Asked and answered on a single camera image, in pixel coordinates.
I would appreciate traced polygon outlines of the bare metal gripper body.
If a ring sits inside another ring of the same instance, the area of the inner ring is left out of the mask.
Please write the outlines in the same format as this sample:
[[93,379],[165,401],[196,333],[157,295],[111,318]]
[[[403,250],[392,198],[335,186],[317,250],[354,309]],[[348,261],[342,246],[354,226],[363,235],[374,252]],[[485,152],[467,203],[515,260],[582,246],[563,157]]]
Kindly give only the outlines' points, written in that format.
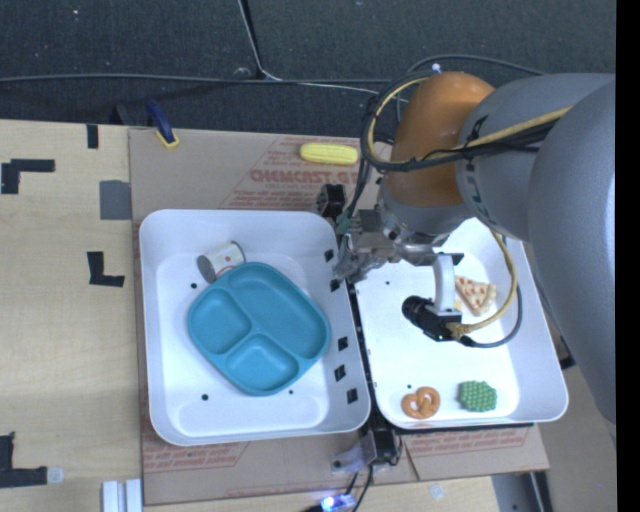
[[431,265],[435,249],[449,237],[410,230],[386,212],[375,209],[359,210],[352,218],[348,235],[348,263],[357,270],[401,260],[414,266]]

